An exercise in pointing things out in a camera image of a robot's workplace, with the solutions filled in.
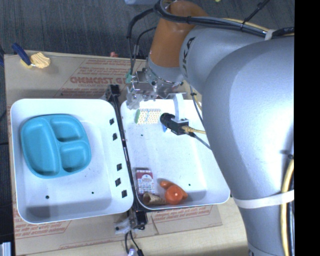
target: red and white box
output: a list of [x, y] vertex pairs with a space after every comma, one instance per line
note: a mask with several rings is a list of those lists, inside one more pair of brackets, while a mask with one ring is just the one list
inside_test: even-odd
[[135, 178], [137, 184], [137, 194], [143, 196], [144, 193], [155, 194], [155, 182], [154, 176], [149, 169], [136, 169]]

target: yellow cable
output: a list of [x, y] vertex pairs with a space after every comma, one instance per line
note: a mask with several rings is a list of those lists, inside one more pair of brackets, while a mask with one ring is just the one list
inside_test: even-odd
[[[242, 24], [244, 22], [243, 20], [235, 19], [235, 18], [223, 18], [223, 19], [227, 20], [227, 21], [231, 21], [231, 22], [238, 22], [240, 24]], [[257, 25], [257, 24], [251, 23], [251, 22], [246, 22], [245, 24], [250, 26], [250, 27], [253, 27], [253, 28], [256, 28], [256, 29], [260, 29], [260, 30], [263, 30], [263, 31], [266, 31], [266, 32], [269, 30], [269, 28], [266, 28], [264, 26], [260, 26], [260, 25]]]
[[206, 132], [204, 130], [197, 130], [194, 129], [188, 125], [182, 126], [181, 127], [186, 133], [200, 133], [200, 134], [206, 134]]
[[201, 107], [196, 95], [194, 95], [194, 100], [195, 100], [195, 103], [197, 104], [198, 108], [202, 111], [202, 107]]
[[[285, 175], [283, 179], [283, 184], [281, 188], [281, 192], [287, 192], [289, 191], [290, 186], [290, 180], [294, 173], [294, 158], [292, 157]], [[285, 256], [289, 256], [289, 245], [288, 245], [288, 233], [287, 233], [287, 204], [283, 203], [280, 205], [280, 225], [281, 225], [281, 239], [282, 239], [282, 245], [283, 245], [283, 251]]]

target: orange toy carrot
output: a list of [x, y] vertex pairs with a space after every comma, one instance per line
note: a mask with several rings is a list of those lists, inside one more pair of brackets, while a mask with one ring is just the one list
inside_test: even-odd
[[188, 198], [188, 194], [187, 192], [185, 192], [180, 186], [178, 186], [177, 184], [174, 184], [173, 182], [171, 181], [168, 181], [168, 180], [162, 180], [160, 181], [160, 187], [161, 188], [164, 188], [165, 190], [167, 190], [169, 187], [171, 186], [177, 186], [178, 188], [181, 189], [181, 192], [182, 192], [182, 199], [187, 199]]
[[171, 185], [164, 193], [165, 200], [171, 205], [177, 205], [182, 200], [182, 190], [177, 185]]

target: white tray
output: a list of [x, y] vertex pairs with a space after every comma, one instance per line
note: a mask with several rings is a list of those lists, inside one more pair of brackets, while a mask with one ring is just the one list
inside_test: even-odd
[[[69, 114], [82, 123], [92, 155], [84, 170], [63, 177], [40, 178], [28, 169], [20, 128], [28, 119], [48, 114]], [[26, 222], [42, 224], [130, 209], [134, 197], [111, 104], [101, 99], [21, 99], [12, 105], [10, 117], [17, 209]]]
[[[189, 126], [204, 130], [192, 100], [184, 100], [184, 117]], [[173, 100], [156, 99], [142, 101], [141, 109], [161, 109], [162, 113], [175, 115]], [[215, 205], [226, 202], [229, 187], [211, 150], [188, 135], [164, 132], [162, 124], [136, 124], [136, 110], [121, 105], [121, 116], [131, 168], [149, 168], [155, 181], [155, 192], [164, 198], [161, 180], [169, 180], [182, 187], [188, 198], [178, 205], [146, 206], [150, 210]], [[208, 143], [205, 134], [197, 135]]]

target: small box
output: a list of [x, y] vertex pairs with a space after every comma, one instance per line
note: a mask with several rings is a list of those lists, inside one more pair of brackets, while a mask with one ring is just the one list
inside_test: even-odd
[[159, 108], [139, 108], [135, 113], [134, 122], [137, 125], [150, 125], [159, 123], [161, 109]]
[[144, 193], [155, 194], [154, 176], [151, 170], [139, 168], [135, 170], [136, 189], [139, 196]]

